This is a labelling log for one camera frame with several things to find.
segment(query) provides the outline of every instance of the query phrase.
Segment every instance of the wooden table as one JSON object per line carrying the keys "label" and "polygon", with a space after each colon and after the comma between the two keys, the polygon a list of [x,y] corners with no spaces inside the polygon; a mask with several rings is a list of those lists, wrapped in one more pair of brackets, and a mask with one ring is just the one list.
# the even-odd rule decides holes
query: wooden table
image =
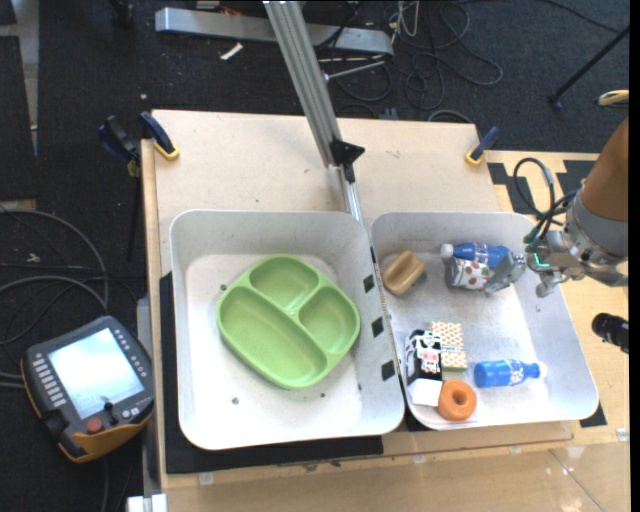
{"label": "wooden table", "polygon": [[[630,508],[629,358],[591,331],[600,312],[628,318],[628,292],[583,280],[562,285],[567,306],[598,387],[607,424],[579,422],[410,432],[383,435],[384,454],[313,464],[249,467],[200,474],[164,470],[163,368],[159,279],[171,270],[169,225],[189,209],[344,211],[337,171],[324,168],[304,117],[155,111],[180,157],[166,161],[148,141],[142,147],[148,289],[156,381],[157,489],[170,511],[582,510]],[[464,162],[478,144],[473,125],[340,119],[347,142],[366,151],[355,163],[364,225],[387,211],[512,211],[504,186],[488,166]],[[597,154],[488,152],[508,174],[525,156],[555,173],[563,160]],[[522,169],[546,204],[535,167]]]}

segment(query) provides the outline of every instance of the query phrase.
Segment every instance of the black floor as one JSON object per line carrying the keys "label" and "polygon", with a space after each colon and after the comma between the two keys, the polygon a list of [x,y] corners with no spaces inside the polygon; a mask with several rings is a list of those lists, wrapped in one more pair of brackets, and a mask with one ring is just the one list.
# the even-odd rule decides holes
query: black floor
{"label": "black floor", "polygon": [[[136,299],[146,291],[142,219],[129,252],[136,182],[100,146],[98,127],[115,115],[139,137],[137,115],[154,108],[302,115],[276,45],[243,42],[225,62],[219,56],[235,41],[155,32],[158,9],[195,4],[138,0],[133,25],[122,28],[112,24],[106,0],[41,0],[35,161],[17,41],[0,38],[0,201],[35,197],[39,211],[83,233],[111,278],[109,312],[134,331]],[[259,2],[223,4],[264,15]],[[396,2],[364,2],[353,16],[354,4],[308,2],[304,13],[310,22],[348,20],[389,32]],[[329,90],[338,116],[466,119],[480,134],[498,127],[496,149],[599,152],[628,114],[594,99],[629,88],[629,37],[562,95],[562,110],[548,98],[629,24],[629,11],[629,0],[420,2],[418,35],[396,41],[395,59],[332,80]],[[318,55],[341,54],[329,42]],[[323,69],[331,74],[344,64]],[[0,290],[16,279],[55,274],[82,279],[101,293],[98,265],[68,226],[0,209]],[[17,373],[26,347],[100,314],[81,289],[60,295],[63,290],[40,283],[2,292],[0,340],[18,339],[3,344],[0,372]],[[64,458],[24,392],[0,388],[0,407],[6,418],[0,429],[2,510],[100,510],[102,461],[78,466]],[[107,510],[122,510],[126,496],[142,493],[139,449],[136,439],[105,459]]]}

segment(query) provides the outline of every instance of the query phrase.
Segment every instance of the white plastic tray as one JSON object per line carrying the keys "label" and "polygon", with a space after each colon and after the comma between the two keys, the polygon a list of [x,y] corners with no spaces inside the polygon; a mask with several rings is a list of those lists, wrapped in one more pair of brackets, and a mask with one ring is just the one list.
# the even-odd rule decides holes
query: white plastic tray
{"label": "white plastic tray", "polygon": [[[535,288],[540,281],[531,270],[491,296],[444,282],[443,243],[486,242],[524,253],[522,238],[532,227],[527,217],[515,213],[387,213],[373,222],[371,239],[381,271],[405,250],[426,265],[426,276],[405,294],[385,293],[399,357],[414,329],[426,329],[431,321],[462,324],[469,369],[444,377],[475,389],[476,411],[466,421],[450,422],[434,407],[413,404],[408,397],[412,414],[425,426],[448,430],[578,420],[596,410],[598,392],[560,288],[538,298]],[[548,375],[514,387],[475,388],[473,363],[502,358],[543,361]],[[404,381],[402,360],[399,363]]]}
{"label": "white plastic tray", "polygon": [[[404,416],[366,230],[341,212],[191,210],[171,224],[178,413],[206,450],[381,435]],[[319,383],[287,390],[240,361],[216,326],[223,285],[272,254],[298,256],[356,304],[360,336]]]}

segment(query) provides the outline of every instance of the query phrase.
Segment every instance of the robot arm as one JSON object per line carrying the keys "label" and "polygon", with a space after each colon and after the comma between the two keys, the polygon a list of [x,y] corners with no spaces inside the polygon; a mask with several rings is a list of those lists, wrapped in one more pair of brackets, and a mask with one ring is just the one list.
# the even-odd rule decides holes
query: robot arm
{"label": "robot arm", "polygon": [[629,254],[628,180],[627,116],[609,138],[583,187],[563,198],[567,207],[563,229],[536,234],[526,248],[527,266],[540,276],[539,297],[550,294],[559,283],[585,276],[608,286],[628,284],[628,276],[619,270]]}

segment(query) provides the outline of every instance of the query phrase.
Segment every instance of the white bottle cap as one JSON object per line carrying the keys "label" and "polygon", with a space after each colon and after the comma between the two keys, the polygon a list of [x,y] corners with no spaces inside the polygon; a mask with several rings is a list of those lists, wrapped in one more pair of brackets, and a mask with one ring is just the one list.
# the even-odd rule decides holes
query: white bottle cap
{"label": "white bottle cap", "polygon": [[540,368],[540,377],[538,378],[542,380],[547,376],[547,373],[548,373],[547,365],[544,364],[542,361],[538,361],[536,364],[538,365],[538,368]]}
{"label": "white bottle cap", "polygon": [[453,245],[442,244],[442,247],[440,247],[440,257],[443,260],[448,260],[451,256],[453,256]]}

